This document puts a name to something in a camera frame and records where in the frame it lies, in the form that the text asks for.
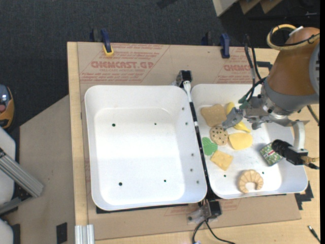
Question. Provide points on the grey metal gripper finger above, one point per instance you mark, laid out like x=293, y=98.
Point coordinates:
x=231, y=118
x=256, y=124

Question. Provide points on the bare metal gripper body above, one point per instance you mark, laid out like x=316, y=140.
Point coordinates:
x=259, y=109

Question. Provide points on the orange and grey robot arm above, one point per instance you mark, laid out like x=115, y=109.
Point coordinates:
x=292, y=67

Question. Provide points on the yellow banana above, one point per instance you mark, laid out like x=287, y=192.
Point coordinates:
x=243, y=127

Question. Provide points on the tan toast slice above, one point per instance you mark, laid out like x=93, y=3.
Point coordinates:
x=212, y=114

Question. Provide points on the tan chocolate chip biscuit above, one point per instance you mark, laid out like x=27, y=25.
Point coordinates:
x=219, y=135

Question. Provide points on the yellow potato crisp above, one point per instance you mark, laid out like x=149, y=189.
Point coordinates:
x=240, y=140

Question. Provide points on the small green can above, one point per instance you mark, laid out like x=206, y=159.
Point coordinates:
x=268, y=155

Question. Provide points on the white plastic tray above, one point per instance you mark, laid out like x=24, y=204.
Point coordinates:
x=251, y=159
x=142, y=149

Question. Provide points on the thin black and white rod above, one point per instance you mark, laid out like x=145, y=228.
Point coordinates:
x=196, y=123

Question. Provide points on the green lettuce leaf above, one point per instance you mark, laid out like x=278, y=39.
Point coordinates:
x=209, y=147

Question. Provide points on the yellow cheese slice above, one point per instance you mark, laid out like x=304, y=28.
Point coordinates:
x=221, y=159

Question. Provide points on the tan croissant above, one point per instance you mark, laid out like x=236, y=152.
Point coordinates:
x=245, y=179

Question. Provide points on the brown cardboard board red print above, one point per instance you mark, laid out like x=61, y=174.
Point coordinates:
x=157, y=60

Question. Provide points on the black cylinder on white bracket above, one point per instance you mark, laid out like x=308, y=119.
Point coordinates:
x=289, y=152

